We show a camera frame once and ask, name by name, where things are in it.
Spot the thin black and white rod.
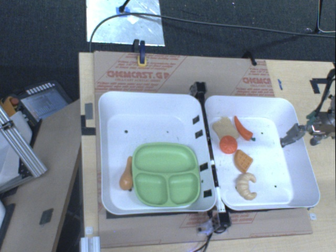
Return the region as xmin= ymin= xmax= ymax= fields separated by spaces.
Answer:
xmin=198 ymin=92 xmax=226 ymax=213

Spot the orange toy carrot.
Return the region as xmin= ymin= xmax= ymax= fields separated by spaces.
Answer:
xmin=233 ymin=115 xmax=256 ymax=142

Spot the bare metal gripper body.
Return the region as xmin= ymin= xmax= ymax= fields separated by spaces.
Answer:
xmin=305 ymin=111 xmax=336 ymax=139

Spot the brown toy chicken drumstick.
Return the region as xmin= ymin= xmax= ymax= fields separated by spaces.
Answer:
xmin=119 ymin=155 xmax=134 ymax=192

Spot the green divided plate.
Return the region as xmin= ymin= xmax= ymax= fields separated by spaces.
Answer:
xmin=131 ymin=142 xmax=202 ymax=208

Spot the beige toy bread slice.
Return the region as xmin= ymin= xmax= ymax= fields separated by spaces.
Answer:
xmin=212 ymin=116 xmax=240 ymax=142

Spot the brown cardboard board red print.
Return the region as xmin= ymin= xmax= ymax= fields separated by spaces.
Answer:
xmin=93 ymin=50 xmax=314 ymax=249

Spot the orange toy fruit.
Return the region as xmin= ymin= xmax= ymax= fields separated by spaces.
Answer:
xmin=219 ymin=135 xmax=238 ymax=155

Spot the white plastic tray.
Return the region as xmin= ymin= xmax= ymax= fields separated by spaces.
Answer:
xmin=204 ymin=95 xmax=321 ymax=212
xmin=98 ymin=90 xmax=218 ymax=216

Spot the beige toy croissant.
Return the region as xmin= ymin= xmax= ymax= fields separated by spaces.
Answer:
xmin=235 ymin=172 xmax=258 ymax=201

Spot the orange toy waffle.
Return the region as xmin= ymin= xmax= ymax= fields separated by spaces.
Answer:
xmin=234 ymin=149 xmax=254 ymax=174

